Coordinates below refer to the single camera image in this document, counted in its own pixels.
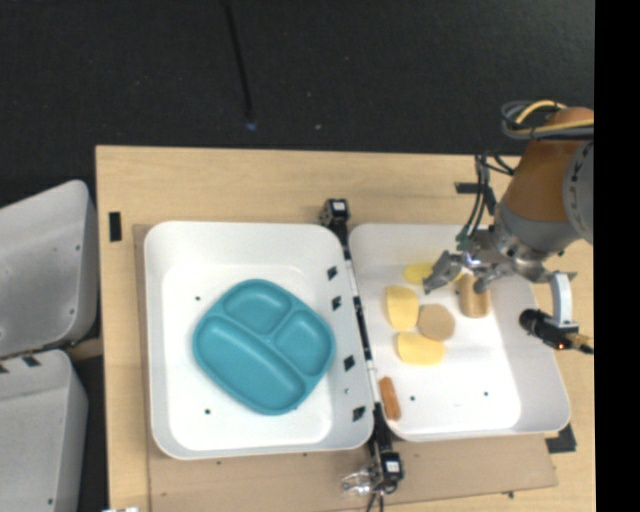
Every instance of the wooden block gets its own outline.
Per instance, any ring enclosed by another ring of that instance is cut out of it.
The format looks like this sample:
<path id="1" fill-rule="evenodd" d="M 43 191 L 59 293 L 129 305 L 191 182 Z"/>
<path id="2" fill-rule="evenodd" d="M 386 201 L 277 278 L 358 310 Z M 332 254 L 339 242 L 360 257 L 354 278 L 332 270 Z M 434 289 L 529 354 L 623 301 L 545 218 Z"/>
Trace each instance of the wooden block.
<path id="1" fill-rule="evenodd" d="M 476 293 L 473 285 L 476 277 L 471 274 L 465 274 L 460 279 L 460 309 L 462 314 L 471 318 L 482 318 L 491 311 L 491 292 L 485 290 L 482 293 Z"/>

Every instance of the wooden surface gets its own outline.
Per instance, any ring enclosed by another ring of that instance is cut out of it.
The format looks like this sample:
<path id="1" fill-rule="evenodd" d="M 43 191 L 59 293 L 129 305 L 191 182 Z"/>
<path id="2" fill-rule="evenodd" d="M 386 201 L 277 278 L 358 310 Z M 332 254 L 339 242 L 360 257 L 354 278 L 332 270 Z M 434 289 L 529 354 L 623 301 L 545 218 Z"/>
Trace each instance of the wooden surface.
<path id="1" fill-rule="evenodd" d="M 366 466 L 366 447 L 277 456 L 201 461 L 167 457 L 153 440 L 149 414 L 149 375 L 144 238 L 150 226 L 133 226 L 145 410 L 149 507 L 153 512 L 316 512 L 365 508 L 366 497 L 346 499 L 340 477 Z M 405 471 L 401 489 L 387 504 L 416 503 L 474 494 L 500 493 L 557 484 L 542 435 L 441 441 L 395 442 Z"/>
<path id="2" fill-rule="evenodd" d="M 102 280 L 107 444 L 111 506 L 149 507 L 149 471 L 132 227 L 168 219 L 317 222 L 329 197 L 345 197 L 351 226 L 364 222 L 454 223 L 471 196 L 453 183 L 473 181 L 471 156 L 98 147 L 97 206 Z M 502 195 L 507 178 L 495 176 Z M 109 240 L 109 213 L 120 212 L 123 239 Z M 549 268 L 576 270 L 574 317 L 593 332 L 593 256 L 574 244 Z M 550 293 L 536 287 L 542 309 Z M 402 512 L 595 509 L 593 358 L 558 354 L 572 404 L 575 453 L 552 457 L 559 485 L 504 495 L 389 507 Z M 403 485 L 429 485 L 407 479 Z M 185 483 L 185 496 L 197 493 Z"/>

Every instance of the yellow sponge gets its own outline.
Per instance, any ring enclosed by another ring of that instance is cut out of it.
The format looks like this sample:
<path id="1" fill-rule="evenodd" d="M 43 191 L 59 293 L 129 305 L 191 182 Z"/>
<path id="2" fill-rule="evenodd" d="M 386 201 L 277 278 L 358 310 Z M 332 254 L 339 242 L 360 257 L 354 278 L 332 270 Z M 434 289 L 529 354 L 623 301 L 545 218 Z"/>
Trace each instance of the yellow sponge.
<path id="1" fill-rule="evenodd" d="M 426 279 L 433 273 L 433 263 L 414 263 L 404 268 L 402 277 L 412 284 L 422 286 L 422 280 Z M 454 281 L 460 279 L 462 274 L 458 274 Z"/>
<path id="2" fill-rule="evenodd" d="M 391 285 L 385 289 L 387 318 L 394 329 L 406 331 L 418 321 L 418 296 L 409 288 Z"/>
<path id="3" fill-rule="evenodd" d="M 446 351 L 441 341 L 415 332 L 401 332 L 396 338 L 398 355 L 405 363 L 433 366 L 442 361 Z"/>

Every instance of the food item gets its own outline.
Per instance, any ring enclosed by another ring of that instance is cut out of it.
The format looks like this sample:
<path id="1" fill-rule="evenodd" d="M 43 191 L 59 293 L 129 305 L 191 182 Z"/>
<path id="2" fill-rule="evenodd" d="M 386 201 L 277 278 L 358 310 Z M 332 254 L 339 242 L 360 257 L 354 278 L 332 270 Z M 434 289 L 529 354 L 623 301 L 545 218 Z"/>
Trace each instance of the food item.
<path id="1" fill-rule="evenodd" d="M 411 284 L 422 286 L 422 280 L 433 273 L 433 263 L 413 263 L 405 267 L 402 276 Z M 460 279 L 462 274 L 454 278 L 454 282 Z"/>
<path id="2" fill-rule="evenodd" d="M 441 304 L 425 304 L 418 315 L 418 330 L 426 338 L 444 341 L 455 330 L 456 320 L 449 310 Z"/>
<path id="3" fill-rule="evenodd" d="M 385 289 L 387 319 L 394 329 L 406 331 L 418 321 L 418 296 L 409 288 L 391 285 Z"/>
<path id="4" fill-rule="evenodd" d="M 380 379 L 379 384 L 385 416 L 389 420 L 400 419 L 400 404 L 398 403 L 398 396 L 396 395 L 393 381 L 390 377 L 383 377 Z"/>
<path id="5" fill-rule="evenodd" d="M 408 364 L 433 366 L 442 361 L 446 347 L 415 332 L 401 332 L 396 337 L 398 355 Z"/>
<path id="6" fill-rule="evenodd" d="M 465 316 L 483 318 L 491 311 L 491 292 L 476 293 L 473 290 L 475 282 L 476 277 L 472 274 L 465 274 L 460 280 L 460 309 Z"/>

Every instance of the round brown object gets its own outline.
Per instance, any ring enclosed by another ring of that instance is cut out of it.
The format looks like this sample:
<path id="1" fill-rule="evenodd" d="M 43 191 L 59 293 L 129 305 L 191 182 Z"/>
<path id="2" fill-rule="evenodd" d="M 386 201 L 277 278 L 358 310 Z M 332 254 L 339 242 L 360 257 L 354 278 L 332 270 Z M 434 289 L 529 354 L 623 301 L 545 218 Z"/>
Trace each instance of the round brown object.
<path id="1" fill-rule="evenodd" d="M 453 336 L 456 320 L 441 304 L 425 304 L 420 308 L 418 330 L 432 340 L 444 341 Z"/>

